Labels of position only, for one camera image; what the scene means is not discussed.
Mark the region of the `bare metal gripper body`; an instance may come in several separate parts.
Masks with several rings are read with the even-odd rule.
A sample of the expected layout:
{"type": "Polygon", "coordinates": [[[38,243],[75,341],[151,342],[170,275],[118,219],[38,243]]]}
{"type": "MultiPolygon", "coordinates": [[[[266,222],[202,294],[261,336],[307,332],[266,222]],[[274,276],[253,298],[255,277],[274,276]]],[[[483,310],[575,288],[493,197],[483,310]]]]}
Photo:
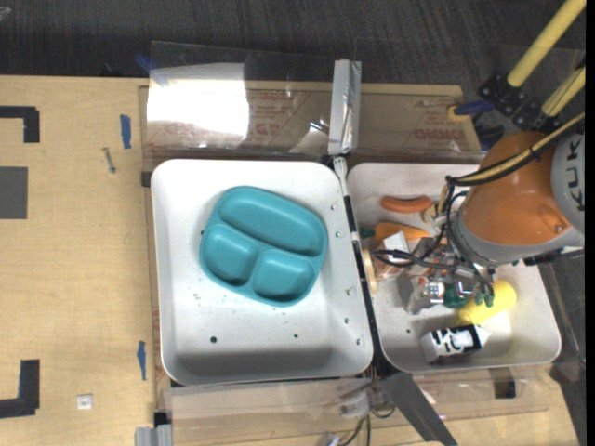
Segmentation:
{"type": "Polygon", "coordinates": [[[433,256],[411,267],[416,290],[417,313],[442,306],[459,309],[468,302],[494,305],[493,270],[458,256],[450,247],[438,248],[433,256]]]}

